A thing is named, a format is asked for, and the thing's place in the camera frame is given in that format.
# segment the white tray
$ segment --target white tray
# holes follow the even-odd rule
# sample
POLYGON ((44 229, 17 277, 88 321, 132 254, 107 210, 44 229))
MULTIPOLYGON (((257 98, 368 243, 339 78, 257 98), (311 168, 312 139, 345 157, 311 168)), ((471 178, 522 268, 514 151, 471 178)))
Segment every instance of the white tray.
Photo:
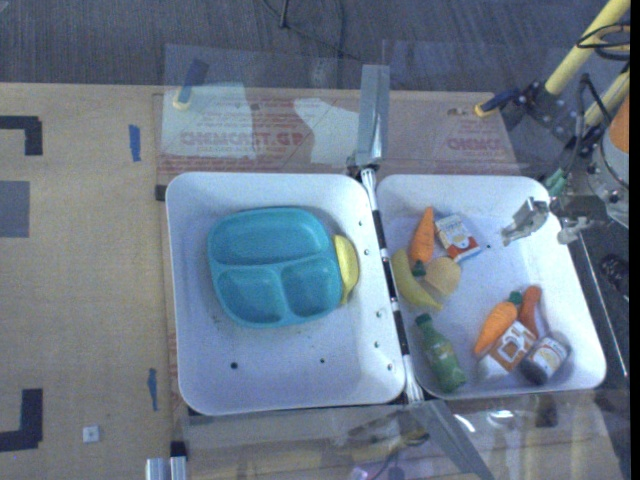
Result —
POLYGON ((187 173, 167 189, 178 381, 209 415, 386 403, 405 371, 364 188, 347 176, 187 173), (252 329, 217 301, 206 237, 240 210, 294 205, 355 245, 361 276, 349 302, 301 325, 252 329))
MULTIPOLYGON (((445 399, 483 398, 511 394, 592 389, 606 374, 602 346, 589 313, 580 281, 566 246, 557 234, 560 223, 550 215, 544 226, 527 238, 505 247, 500 230, 512 222, 513 214, 528 197, 549 201, 538 182, 515 176, 393 175, 377 190, 387 247, 390 254, 408 247, 424 209, 448 215, 457 213, 479 241, 483 251, 463 260, 459 288, 446 299, 441 312, 433 315, 434 326, 453 343, 468 382, 451 394, 443 393, 420 353, 419 314, 400 298, 409 346, 418 382, 431 394, 445 399), (530 284, 542 288, 540 314, 552 330, 561 331, 573 352, 568 362, 544 386, 533 386, 518 373, 498 383, 475 378, 473 345, 491 308, 506 300, 512 290, 530 284)), ((438 250, 437 255, 444 255, 438 250)))

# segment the transparent plastic sheet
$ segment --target transparent plastic sheet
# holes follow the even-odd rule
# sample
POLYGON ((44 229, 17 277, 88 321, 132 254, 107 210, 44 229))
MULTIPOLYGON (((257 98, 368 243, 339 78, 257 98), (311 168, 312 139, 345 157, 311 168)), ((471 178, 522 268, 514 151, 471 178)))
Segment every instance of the transparent plastic sheet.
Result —
MULTIPOLYGON (((499 114, 473 113, 491 93, 394 90, 393 80, 413 76, 405 65, 397 56, 390 64, 380 177, 521 172, 499 114)), ((188 171, 346 172, 361 76, 362 63, 348 59, 168 46, 166 88, 155 103, 158 184, 188 171)))
MULTIPOLYGON (((449 403, 496 479, 622 479, 600 410, 615 391, 449 403)), ((252 414, 183 422, 192 478, 372 480, 478 478, 460 469, 430 426, 428 402, 252 414)))

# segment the blue plate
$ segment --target blue plate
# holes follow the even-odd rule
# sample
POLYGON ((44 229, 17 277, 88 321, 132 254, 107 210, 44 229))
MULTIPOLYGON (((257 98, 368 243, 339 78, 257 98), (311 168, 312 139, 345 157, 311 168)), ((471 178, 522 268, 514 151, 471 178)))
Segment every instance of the blue plate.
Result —
POLYGON ((301 208, 261 208, 223 217, 207 253, 224 311, 249 327, 307 322, 342 296, 338 259, 322 222, 301 208))

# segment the can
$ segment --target can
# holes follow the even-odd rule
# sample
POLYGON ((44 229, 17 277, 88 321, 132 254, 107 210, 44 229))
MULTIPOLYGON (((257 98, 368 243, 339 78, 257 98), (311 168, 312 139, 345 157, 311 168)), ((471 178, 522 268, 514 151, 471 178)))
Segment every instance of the can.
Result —
POLYGON ((566 339, 549 334, 538 340, 520 363, 520 372, 537 385, 545 384, 571 354, 566 339))

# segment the toy carrot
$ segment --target toy carrot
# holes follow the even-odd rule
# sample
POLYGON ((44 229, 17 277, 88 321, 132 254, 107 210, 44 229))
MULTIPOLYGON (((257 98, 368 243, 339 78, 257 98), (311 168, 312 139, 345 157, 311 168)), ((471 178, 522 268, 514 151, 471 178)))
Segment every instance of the toy carrot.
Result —
POLYGON ((476 355, 482 355, 518 318, 518 309, 510 301, 499 302, 487 316, 473 347, 476 355))
POLYGON ((536 337, 539 337, 538 326, 536 324, 536 306, 542 297, 542 289, 539 286, 529 286, 522 295, 522 306, 518 320, 522 322, 536 337))
POLYGON ((425 265, 433 256, 436 230, 433 223, 433 207, 429 206, 418 223, 409 245, 409 260, 414 276, 425 275, 425 265))

